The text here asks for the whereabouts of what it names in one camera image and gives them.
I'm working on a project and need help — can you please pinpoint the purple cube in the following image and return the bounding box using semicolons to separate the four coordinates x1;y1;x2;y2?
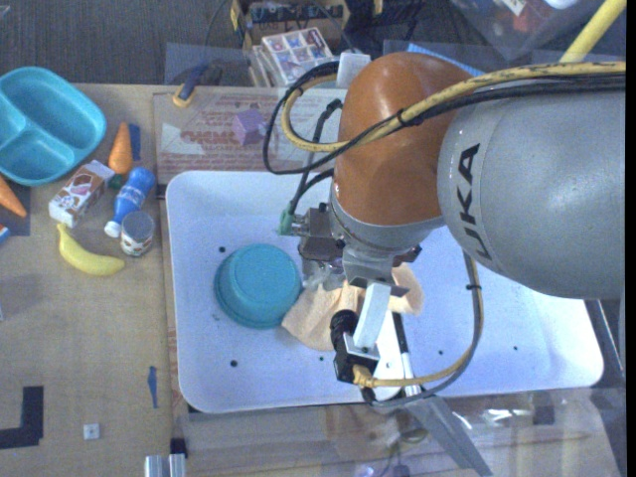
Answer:
233;108;268;147

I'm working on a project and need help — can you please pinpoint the black cylinder on white bracket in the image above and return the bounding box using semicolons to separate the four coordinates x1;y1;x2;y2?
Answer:
329;281;394;386

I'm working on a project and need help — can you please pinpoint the pale orange cloth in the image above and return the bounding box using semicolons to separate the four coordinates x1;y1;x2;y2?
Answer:
280;262;425;353

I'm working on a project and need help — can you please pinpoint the brown and white carton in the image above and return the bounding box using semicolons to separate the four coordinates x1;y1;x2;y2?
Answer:
48;159;116;230

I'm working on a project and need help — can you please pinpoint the blue bottle, white cap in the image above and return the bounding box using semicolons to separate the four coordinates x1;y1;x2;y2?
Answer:
102;166;158;239

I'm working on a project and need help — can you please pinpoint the thin black and white rod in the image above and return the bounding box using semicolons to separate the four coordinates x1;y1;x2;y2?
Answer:
391;309;424;398

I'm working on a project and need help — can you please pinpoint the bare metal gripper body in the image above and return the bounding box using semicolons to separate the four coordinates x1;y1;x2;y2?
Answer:
291;206;423;288

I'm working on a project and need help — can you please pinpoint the turquoise bowl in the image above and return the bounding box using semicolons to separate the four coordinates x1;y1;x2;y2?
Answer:
213;243;304;330

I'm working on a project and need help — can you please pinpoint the yellow banana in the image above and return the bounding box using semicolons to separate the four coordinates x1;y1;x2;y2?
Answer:
56;223;126;277

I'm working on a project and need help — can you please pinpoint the blue divided plate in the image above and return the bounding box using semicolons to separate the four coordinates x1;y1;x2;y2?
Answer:
0;66;108;188

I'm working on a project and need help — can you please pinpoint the orange carrot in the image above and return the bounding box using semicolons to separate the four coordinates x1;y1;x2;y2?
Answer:
0;173;29;220
107;121;135;191

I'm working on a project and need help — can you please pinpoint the small can, grey lid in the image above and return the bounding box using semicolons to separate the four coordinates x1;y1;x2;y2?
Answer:
119;210;156;258

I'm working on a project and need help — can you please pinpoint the white plastic tray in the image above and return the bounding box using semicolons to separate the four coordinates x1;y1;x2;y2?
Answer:
165;169;407;414
396;226;605;398

